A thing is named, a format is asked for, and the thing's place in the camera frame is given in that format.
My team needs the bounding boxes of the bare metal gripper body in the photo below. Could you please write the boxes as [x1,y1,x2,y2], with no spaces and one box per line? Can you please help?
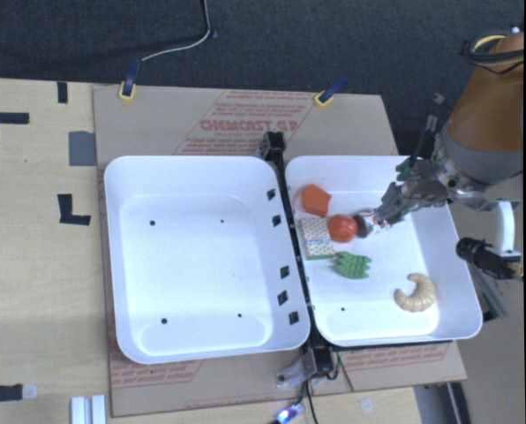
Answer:
[399,160,493,209]

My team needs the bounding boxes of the red tomato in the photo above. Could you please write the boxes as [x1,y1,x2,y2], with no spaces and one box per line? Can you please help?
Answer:
[327,213,359,244]

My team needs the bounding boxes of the green pea pods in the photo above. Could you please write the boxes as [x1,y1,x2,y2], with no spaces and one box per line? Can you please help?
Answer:
[332,251,373,280]

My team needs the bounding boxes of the orange carton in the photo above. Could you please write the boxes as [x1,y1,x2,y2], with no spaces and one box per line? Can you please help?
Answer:
[300,183,333,218]

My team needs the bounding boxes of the white patterned carton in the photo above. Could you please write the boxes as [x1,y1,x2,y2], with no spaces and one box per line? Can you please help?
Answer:
[297,216,336,261]

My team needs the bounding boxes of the beige croissant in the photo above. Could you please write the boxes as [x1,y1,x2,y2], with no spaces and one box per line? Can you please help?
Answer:
[393,272,437,314]

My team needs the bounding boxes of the white plastic tray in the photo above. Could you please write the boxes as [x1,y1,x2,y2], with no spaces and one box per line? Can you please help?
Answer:
[283,155,485,349]
[103,155,312,366]

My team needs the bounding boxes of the brown cardboard board red print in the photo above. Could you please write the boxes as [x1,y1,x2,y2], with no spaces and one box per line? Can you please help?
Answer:
[92,84,469,418]

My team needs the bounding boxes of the black cylinder on white bracket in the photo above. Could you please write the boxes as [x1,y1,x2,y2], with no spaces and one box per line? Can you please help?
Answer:
[455,199,524,282]

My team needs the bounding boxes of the black block with thin wires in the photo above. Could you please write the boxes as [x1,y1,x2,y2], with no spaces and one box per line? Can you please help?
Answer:
[307,344,335,378]
[258,131,288,163]

